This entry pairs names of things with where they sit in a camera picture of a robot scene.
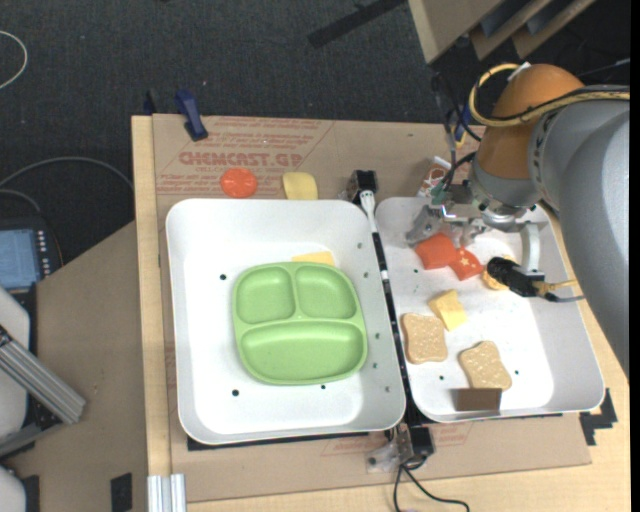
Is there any black cylinder on white bracket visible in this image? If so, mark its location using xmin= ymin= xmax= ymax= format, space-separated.
xmin=485 ymin=219 xmax=547 ymax=299

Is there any yellow cheese slice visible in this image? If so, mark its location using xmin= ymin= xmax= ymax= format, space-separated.
xmin=291 ymin=250 xmax=337 ymax=268

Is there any orange round disc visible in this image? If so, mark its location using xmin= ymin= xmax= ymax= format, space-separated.
xmin=220 ymin=167 xmax=260 ymax=199

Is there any orange wedge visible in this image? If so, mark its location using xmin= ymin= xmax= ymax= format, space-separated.
xmin=414 ymin=232 xmax=459 ymax=272

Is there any white plastic tray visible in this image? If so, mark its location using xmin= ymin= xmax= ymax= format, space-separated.
xmin=373 ymin=195 xmax=607 ymax=424
xmin=164 ymin=198 xmax=407 ymax=446

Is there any brown and white packet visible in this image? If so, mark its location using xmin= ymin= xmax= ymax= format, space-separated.
xmin=417 ymin=155 xmax=454 ymax=199

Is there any black block with thin wires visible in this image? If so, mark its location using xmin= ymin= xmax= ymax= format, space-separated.
xmin=409 ymin=424 xmax=437 ymax=459
xmin=349 ymin=169 xmax=379 ymax=204

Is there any yellow biscuit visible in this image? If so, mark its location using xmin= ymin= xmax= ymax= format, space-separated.
xmin=481 ymin=254 xmax=517 ymax=292

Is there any pale yellow flat piece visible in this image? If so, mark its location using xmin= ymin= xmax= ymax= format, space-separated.
xmin=282 ymin=171 xmax=320 ymax=201

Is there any red piece with yellow stars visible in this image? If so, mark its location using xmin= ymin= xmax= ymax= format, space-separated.
xmin=447 ymin=246 xmax=486 ymax=283

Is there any thin black and white rod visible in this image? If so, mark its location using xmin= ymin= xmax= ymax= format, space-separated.
xmin=358 ymin=191 xmax=412 ymax=427

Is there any tan bread slice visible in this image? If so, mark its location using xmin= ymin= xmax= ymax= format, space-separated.
xmin=458 ymin=340 xmax=514 ymax=391
xmin=401 ymin=312 xmax=449 ymax=365

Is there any brown cardboard board, red print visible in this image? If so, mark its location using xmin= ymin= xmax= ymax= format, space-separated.
xmin=151 ymin=113 xmax=594 ymax=504

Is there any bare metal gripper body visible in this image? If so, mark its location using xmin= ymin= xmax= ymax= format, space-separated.
xmin=435 ymin=182 xmax=537 ymax=235

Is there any green divided plate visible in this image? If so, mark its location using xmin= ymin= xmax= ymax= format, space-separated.
xmin=231 ymin=261 xmax=370 ymax=387

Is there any yellow cheese wedge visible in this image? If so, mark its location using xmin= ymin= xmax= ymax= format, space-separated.
xmin=427 ymin=288 xmax=469 ymax=333

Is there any brown block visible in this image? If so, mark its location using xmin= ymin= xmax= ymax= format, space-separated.
xmin=450 ymin=387 xmax=503 ymax=414

